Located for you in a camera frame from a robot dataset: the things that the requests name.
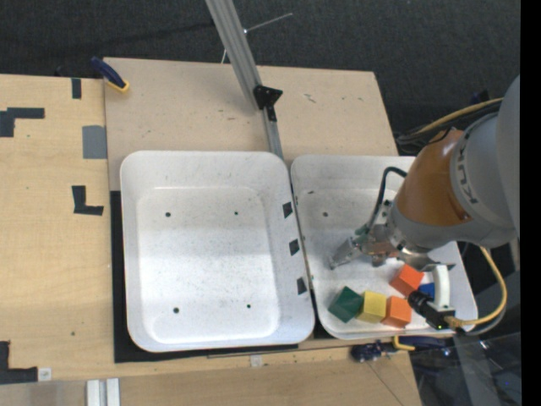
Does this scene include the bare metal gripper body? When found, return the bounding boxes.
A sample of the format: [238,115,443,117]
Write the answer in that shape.
[357,222,433,271]

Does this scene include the orange cube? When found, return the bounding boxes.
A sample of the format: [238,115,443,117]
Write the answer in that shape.
[381,295,413,329]
[389,263,425,298]

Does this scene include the white plastic tray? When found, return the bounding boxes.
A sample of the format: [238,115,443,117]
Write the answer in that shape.
[289,154,480,342]
[119,150,316,354]

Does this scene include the yellow cube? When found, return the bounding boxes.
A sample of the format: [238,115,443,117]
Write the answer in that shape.
[357,290,388,325]

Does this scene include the green cube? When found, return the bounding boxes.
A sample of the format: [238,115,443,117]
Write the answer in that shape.
[327,285,365,324]

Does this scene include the pale wood board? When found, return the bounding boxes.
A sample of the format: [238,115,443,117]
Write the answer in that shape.
[102,56,420,382]

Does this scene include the black cylinder on white bracket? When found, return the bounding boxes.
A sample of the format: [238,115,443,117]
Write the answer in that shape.
[407,264,457,332]

